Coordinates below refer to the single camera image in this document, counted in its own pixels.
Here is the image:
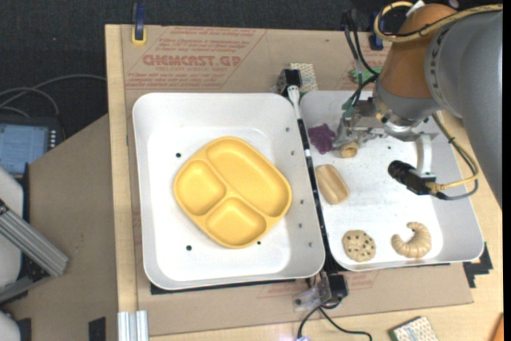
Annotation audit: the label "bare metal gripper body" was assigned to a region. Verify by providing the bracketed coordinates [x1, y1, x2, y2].
[342, 97, 425, 142]

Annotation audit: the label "purple toy grapes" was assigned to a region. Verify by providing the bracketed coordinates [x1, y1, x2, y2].
[307, 123, 336, 155]

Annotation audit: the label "thin black and white rod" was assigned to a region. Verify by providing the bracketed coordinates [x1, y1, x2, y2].
[287, 85, 331, 277]

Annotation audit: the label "tan toy bread bun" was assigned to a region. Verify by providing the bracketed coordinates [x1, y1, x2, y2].
[315, 164, 351, 206]

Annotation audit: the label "white plastic tray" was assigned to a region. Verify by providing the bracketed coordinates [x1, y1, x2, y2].
[131, 92, 327, 291]
[299, 89, 485, 272]

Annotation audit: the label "white patterned packet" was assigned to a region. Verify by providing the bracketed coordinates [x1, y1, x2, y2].
[290, 62, 319, 91]

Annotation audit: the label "tan chocolate chip biscuit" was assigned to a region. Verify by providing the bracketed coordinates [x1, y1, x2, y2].
[341, 229, 377, 264]

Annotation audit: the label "yellow divided plate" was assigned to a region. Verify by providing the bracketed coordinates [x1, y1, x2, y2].
[172, 136, 293, 250]

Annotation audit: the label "tan toy croissant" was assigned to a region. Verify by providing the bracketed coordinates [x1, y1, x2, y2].
[390, 221, 433, 259]

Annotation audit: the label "brown cardboard board red print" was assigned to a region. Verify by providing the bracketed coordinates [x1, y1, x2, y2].
[121, 26, 486, 327]

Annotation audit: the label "green edged patterned packet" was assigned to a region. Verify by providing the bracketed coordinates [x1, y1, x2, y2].
[388, 315, 434, 341]

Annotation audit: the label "black cylinder on white bracket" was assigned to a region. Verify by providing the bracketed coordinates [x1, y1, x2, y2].
[386, 133, 438, 196]

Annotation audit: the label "black block with thin wires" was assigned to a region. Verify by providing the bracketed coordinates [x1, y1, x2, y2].
[278, 68, 301, 96]
[326, 273, 350, 300]

